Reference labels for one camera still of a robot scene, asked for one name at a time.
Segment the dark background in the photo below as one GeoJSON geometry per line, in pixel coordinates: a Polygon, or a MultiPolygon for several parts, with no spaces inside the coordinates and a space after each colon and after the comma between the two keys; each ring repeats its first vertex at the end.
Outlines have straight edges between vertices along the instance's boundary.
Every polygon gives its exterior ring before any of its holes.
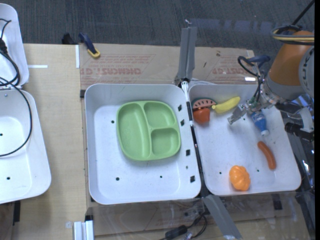
{"type": "MultiPolygon", "coordinates": [[[[13,6],[24,43],[62,44],[68,32],[93,43],[179,46],[185,19],[196,46],[253,50],[273,59],[281,44],[270,30],[292,23],[312,0],[0,0],[13,6]]],[[[315,28],[315,6],[298,22],[315,28]]]]}

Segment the orange toy pumpkin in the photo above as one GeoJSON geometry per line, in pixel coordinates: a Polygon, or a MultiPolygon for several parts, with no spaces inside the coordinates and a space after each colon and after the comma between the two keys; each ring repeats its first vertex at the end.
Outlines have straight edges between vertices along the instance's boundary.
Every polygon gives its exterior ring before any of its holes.
{"type": "Polygon", "coordinates": [[[234,165],[229,171],[230,181],[236,190],[247,191],[251,180],[246,168],[234,165]]]}

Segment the toy sausage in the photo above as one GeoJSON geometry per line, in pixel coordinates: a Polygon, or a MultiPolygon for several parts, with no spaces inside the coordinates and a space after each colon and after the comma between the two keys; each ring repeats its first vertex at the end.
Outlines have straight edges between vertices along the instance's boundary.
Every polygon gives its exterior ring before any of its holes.
{"type": "Polygon", "coordinates": [[[264,153],[265,158],[268,162],[269,169],[271,170],[276,169],[276,166],[277,166],[276,160],[270,148],[263,141],[259,141],[257,145],[258,145],[258,148],[264,153]]]}

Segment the blue and yellow clamp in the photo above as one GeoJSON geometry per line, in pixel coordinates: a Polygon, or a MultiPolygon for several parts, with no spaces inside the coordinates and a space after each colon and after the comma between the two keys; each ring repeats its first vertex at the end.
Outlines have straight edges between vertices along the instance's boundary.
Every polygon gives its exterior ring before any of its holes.
{"type": "Polygon", "coordinates": [[[94,47],[94,45],[93,45],[92,41],[90,40],[90,38],[88,37],[88,35],[86,33],[80,32],[79,38],[80,38],[81,42],[85,43],[88,53],[95,59],[99,58],[100,51],[98,51],[98,49],[94,47]]]}

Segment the blue bottle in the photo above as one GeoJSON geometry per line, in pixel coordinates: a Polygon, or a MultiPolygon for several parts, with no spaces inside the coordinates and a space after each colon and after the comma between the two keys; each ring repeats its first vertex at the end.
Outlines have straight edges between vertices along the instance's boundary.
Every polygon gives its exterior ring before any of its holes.
{"type": "Polygon", "coordinates": [[[252,121],[254,122],[254,125],[260,130],[260,133],[262,136],[269,135],[269,130],[267,129],[267,121],[265,118],[265,115],[262,113],[262,111],[253,112],[250,115],[252,121]]]}

